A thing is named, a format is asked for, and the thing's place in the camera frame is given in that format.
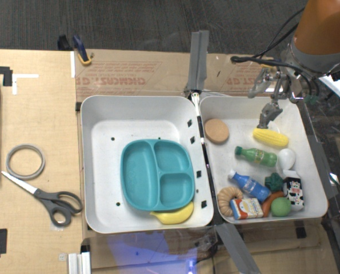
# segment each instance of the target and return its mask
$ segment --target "yellow banana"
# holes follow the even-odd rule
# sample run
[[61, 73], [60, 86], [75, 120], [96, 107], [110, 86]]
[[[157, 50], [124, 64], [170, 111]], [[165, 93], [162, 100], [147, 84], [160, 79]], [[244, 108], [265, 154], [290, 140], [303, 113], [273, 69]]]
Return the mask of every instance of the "yellow banana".
[[163, 224], [178, 224], [184, 222], [190, 217], [194, 211], [194, 203], [190, 202], [188, 205], [172, 210], [172, 211], [151, 211], [150, 215], [156, 216]]

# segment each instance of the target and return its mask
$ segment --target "gray ring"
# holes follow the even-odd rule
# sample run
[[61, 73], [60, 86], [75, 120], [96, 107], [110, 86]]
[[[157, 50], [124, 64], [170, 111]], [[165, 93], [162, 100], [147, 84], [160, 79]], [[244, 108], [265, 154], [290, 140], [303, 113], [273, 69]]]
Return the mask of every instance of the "gray ring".
[[[40, 156], [40, 159], [42, 161], [39, 169], [37, 171], [35, 171], [33, 174], [31, 174], [31, 175], [19, 175], [19, 174], [16, 174], [16, 172], [14, 172], [11, 169], [11, 167], [10, 167], [11, 157], [15, 154], [15, 152], [17, 152], [17, 151], [19, 151], [21, 149], [31, 149], [31, 150], [36, 151], [38, 153], [38, 155]], [[10, 152], [7, 154], [7, 157], [6, 157], [6, 169], [7, 169], [7, 171], [9, 172], [10, 175], [13, 175], [16, 178], [21, 179], [21, 180], [30, 180], [30, 179], [36, 178], [38, 175], [41, 174], [41, 172], [44, 169], [44, 166], [45, 166], [45, 157], [43, 155], [43, 152], [41, 151], [40, 148], [38, 148], [37, 146], [32, 145], [32, 144], [20, 144], [20, 145], [17, 145], [17, 146], [15, 146], [14, 148], [12, 148], [10, 150]]]

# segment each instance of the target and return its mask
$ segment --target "blue bottle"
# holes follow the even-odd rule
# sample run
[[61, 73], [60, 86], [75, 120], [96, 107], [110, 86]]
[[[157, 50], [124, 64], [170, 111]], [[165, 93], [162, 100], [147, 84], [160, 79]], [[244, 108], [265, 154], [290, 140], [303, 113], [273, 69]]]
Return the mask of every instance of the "blue bottle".
[[228, 174], [228, 177], [230, 179], [236, 180], [239, 187], [243, 191], [257, 198], [260, 203], [264, 202], [265, 199], [271, 194], [271, 191], [267, 187], [258, 183], [256, 180], [252, 179], [249, 176], [238, 174], [235, 170], [231, 170]]

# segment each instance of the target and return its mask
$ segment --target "black scissors handle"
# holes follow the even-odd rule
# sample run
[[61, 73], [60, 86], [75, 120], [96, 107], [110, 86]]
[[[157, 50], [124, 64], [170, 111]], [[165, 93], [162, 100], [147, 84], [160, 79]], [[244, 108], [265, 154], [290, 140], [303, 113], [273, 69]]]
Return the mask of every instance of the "black scissors handle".
[[[37, 189], [34, 192], [34, 196], [43, 203], [45, 208], [48, 210], [51, 221], [54, 225], [58, 227], [70, 224], [72, 214], [79, 213], [83, 209], [82, 201], [80, 200], [80, 198], [71, 192], [61, 191], [56, 193], [47, 193], [40, 189]], [[61, 197], [67, 196], [73, 198], [76, 201], [76, 203], [78, 204], [77, 208], [75, 208], [68, 201], [61, 199]], [[65, 221], [58, 221], [54, 216], [54, 214], [56, 213], [62, 214], [65, 218]]]

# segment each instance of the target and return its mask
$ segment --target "orange hot dog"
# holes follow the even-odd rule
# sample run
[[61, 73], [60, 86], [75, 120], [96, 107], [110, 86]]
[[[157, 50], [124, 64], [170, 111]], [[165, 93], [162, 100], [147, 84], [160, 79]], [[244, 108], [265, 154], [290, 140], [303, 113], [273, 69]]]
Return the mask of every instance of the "orange hot dog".
[[269, 215], [271, 203], [276, 198], [280, 198], [280, 197], [284, 197], [283, 191], [274, 192], [269, 197], [267, 197], [265, 199], [265, 201], [261, 204], [261, 209], [262, 209], [262, 212], [263, 212], [263, 217], [267, 217]]

